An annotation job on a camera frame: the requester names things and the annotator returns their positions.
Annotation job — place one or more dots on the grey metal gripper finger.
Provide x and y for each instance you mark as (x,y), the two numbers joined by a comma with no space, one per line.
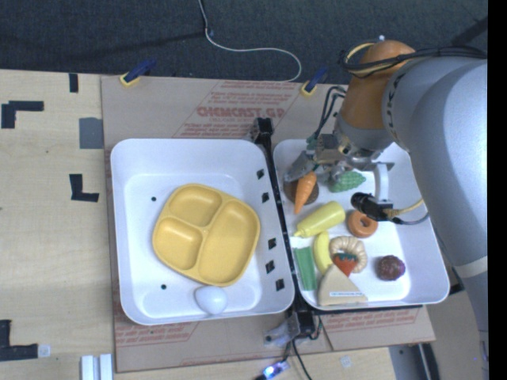
(333,172)
(299,168)

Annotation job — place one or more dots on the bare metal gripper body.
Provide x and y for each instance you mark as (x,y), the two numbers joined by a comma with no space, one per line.
(329,150)

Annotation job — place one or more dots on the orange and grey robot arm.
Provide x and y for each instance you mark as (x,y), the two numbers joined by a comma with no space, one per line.
(443,133)

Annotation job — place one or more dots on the green grapes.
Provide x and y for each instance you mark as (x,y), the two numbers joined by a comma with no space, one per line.
(348,182)

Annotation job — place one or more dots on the orange carrot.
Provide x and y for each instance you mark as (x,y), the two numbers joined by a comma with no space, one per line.
(304,190)

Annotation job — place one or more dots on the brown round biscuit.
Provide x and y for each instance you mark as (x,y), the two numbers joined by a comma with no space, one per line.
(290,192)

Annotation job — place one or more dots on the yellow squeeze bottle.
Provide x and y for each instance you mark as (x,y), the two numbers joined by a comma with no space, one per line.
(322,218)

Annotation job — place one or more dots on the thin black rod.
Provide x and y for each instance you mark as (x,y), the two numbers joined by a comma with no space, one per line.
(282,216)

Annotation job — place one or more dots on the orange doughnut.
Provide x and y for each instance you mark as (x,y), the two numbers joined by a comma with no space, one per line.
(356,230)

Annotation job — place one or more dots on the beige croissant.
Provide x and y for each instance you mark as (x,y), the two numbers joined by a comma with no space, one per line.
(348,244)

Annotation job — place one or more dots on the yellow banana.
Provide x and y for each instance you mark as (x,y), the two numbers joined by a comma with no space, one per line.
(321,251)

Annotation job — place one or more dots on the red strawberry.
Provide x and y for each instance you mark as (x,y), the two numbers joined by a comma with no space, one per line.
(344,264)

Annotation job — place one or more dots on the green celery stalk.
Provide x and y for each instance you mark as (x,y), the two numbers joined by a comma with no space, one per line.
(306,269)

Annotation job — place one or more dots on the yellow divided plate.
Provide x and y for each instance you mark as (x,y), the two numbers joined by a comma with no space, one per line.
(222,236)

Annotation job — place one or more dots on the white plastic tray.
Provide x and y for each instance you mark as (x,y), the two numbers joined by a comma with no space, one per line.
(142,232)
(412,244)

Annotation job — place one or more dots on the dark red round ball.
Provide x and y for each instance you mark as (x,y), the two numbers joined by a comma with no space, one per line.
(391,268)

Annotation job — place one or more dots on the brown cardboard board, red print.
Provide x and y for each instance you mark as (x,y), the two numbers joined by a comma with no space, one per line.
(158,109)

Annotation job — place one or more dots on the white egg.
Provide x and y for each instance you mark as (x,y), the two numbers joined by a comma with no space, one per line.
(212,300)

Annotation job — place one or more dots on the black cylinder on white bracket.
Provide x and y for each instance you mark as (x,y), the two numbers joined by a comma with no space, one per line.
(366,203)

